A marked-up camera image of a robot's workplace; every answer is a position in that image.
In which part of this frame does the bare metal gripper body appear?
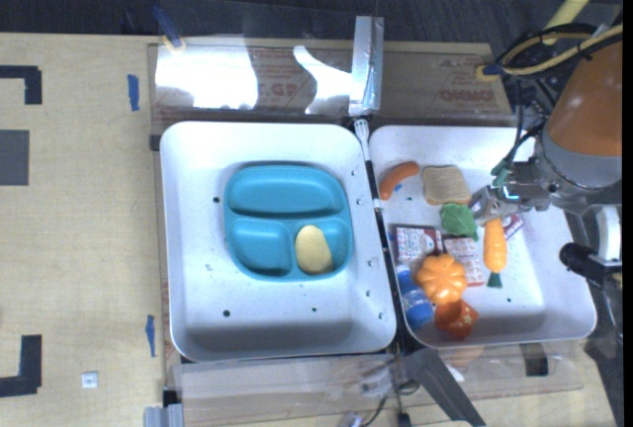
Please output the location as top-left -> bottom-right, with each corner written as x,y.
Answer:
503,158 -> 553,214

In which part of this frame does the small white and red packet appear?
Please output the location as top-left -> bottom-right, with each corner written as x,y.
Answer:
500,213 -> 525,241

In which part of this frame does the orange carrot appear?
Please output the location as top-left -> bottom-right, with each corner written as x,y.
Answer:
482,216 -> 509,290

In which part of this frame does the green lettuce leaf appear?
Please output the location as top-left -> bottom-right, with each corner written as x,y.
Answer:
439,202 -> 481,242

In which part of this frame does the tan bread slice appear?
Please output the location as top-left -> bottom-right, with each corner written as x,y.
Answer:
420,164 -> 473,207

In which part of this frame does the white and red carton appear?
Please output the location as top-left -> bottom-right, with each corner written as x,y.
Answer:
393,223 -> 444,264
441,235 -> 487,289

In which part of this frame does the white plastic tray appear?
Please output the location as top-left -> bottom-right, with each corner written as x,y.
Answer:
158,120 -> 399,364
367,124 -> 598,350

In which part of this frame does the orange pumpkin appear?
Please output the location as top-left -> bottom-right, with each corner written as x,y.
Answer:
413,252 -> 469,306

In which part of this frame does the orange sausage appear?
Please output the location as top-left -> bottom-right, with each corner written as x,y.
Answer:
378,160 -> 421,202

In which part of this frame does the orange carton with star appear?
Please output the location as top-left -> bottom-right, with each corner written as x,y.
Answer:
433,298 -> 481,340

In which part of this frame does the blue bottle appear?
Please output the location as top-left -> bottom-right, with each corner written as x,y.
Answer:
395,263 -> 436,332

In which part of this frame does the yellow potato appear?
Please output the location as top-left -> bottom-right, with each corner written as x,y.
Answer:
294,223 -> 334,276

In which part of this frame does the blue divided plate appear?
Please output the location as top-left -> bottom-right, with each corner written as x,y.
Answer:
223,161 -> 355,283

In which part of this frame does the black cylinder on white bracket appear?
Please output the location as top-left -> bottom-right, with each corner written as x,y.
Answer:
558,206 -> 624,289

